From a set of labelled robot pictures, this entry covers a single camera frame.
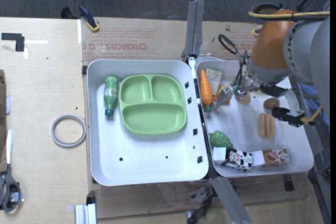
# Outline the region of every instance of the toy carrot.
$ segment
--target toy carrot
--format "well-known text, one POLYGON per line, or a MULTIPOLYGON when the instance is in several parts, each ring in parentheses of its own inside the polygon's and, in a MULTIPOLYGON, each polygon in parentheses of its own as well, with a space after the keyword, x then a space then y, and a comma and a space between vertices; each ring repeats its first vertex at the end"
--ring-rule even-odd
POLYGON ((213 97, 211 93, 210 83, 203 69, 201 70, 201 81, 199 87, 201 89, 201 100, 202 103, 205 105, 204 111, 211 112, 210 105, 212 103, 213 97))

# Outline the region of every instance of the metal ring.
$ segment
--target metal ring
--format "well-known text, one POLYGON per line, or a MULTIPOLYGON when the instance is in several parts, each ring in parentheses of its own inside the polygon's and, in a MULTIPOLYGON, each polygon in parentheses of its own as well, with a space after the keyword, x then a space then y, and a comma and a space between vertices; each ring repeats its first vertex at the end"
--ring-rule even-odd
POLYGON ((77 145, 79 145, 81 142, 83 142, 84 138, 86 136, 86 127, 85 127, 85 122, 84 120, 82 120, 80 117, 76 116, 76 115, 72 115, 72 114, 65 114, 65 115, 62 115, 58 118, 56 118, 54 120, 54 122, 52 123, 52 126, 51 126, 51 137, 52 139, 54 140, 54 142, 61 146, 61 147, 75 147, 77 145), (79 140, 77 140, 76 142, 73 142, 73 143, 64 143, 62 141, 60 141, 58 138, 56 138, 56 135, 55 135, 55 127, 56 125, 62 121, 62 120, 75 120, 77 121, 83 128, 83 134, 81 136, 81 138, 79 140))

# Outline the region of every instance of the wooden table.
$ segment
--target wooden table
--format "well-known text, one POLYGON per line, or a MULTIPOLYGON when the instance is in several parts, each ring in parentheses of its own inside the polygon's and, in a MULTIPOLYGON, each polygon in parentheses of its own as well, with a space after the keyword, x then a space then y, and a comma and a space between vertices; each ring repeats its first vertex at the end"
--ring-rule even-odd
MULTIPOLYGON (((7 124, 13 130, 12 174, 24 194, 24 202, 12 214, 0 211, 0 223, 74 223, 71 206, 85 205, 88 194, 87 146, 83 142, 74 148, 59 147, 50 128, 63 114, 86 116, 78 20, 1 18, 1 22, 2 33, 20 33, 29 44, 25 45, 27 57, 15 51, 14 41, 0 40, 0 69, 5 71, 10 95, 7 124)), ((136 20, 137 24, 146 22, 136 20)), ((176 24, 186 26, 186 22, 176 24)), ((81 134, 80 126, 70 120, 59 123, 56 131, 66 142, 81 134)), ((308 180, 305 184, 303 199, 248 204, 246 210, 255 223, 323 223, 313 187, 308 180)), ((223 208, 211 209, 207 221, 211 219, 230 223, 223 208)), ((98 220, 149 222, 185 223, 185 212, 98 220)))

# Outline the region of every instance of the divided green plate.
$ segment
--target divided green plate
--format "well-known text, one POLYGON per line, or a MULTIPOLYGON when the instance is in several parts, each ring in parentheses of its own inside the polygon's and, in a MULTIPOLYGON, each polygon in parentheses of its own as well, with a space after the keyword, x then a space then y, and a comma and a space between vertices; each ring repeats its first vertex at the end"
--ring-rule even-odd
POLYGON ((123 124, 137 134, 167 134, 182 129, 187 120, 184 94, 178 81, 162 74, 125 78, 119 87, 123 124))

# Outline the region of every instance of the green bottle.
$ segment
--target green bottle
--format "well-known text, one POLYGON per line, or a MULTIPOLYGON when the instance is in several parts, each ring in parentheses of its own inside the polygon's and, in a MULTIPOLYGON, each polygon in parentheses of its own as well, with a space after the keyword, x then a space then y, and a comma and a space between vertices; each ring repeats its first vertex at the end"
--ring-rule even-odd
POLYGON ((118 100, 118 83, 119 80, 116 76, 107 76, 105 78, 104 102, 106 105, 105 115, 112 117, 114 107, 118 100))

